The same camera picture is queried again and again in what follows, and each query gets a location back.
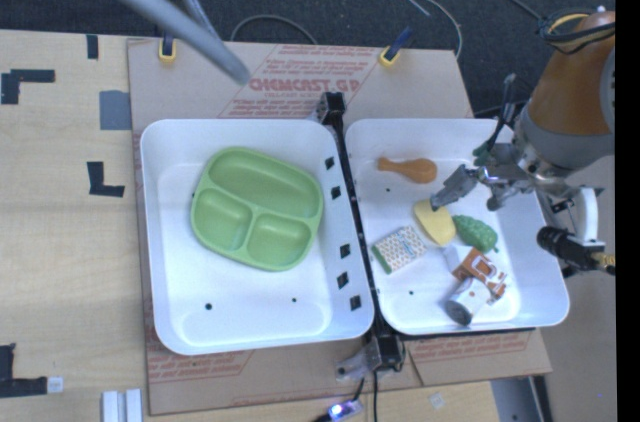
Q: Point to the orange and white carton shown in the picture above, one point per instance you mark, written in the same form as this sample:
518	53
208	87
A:
477	267

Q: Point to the thin black rod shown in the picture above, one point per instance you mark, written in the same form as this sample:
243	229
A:
356	215

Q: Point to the white plastic tray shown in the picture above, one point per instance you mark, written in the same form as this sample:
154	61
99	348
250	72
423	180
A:
235	305
400	310

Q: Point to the white and grey can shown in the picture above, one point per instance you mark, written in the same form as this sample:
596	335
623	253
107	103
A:
467	302

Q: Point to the green divided plate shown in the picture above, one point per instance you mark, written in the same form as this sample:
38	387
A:
257	207

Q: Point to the orange chicken drumstick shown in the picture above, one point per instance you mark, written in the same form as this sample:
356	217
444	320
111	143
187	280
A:
415	169

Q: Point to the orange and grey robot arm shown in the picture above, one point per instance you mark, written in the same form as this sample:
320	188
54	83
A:
570	100

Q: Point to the yellow cheese wedge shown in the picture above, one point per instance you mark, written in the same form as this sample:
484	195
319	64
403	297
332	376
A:
436	225

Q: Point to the green grapes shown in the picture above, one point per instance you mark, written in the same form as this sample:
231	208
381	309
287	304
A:
475	232

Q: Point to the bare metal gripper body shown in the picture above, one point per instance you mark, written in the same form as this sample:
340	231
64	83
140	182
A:
510	167

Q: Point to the white packet with green print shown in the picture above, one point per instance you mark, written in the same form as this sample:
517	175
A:
400	249

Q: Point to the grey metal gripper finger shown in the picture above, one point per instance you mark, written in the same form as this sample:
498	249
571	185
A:
456	186
502	199

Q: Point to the brown cardboard board red print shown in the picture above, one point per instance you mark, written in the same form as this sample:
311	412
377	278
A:
200	85

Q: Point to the black cylinder on white bracket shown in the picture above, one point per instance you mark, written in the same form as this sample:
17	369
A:
570	246

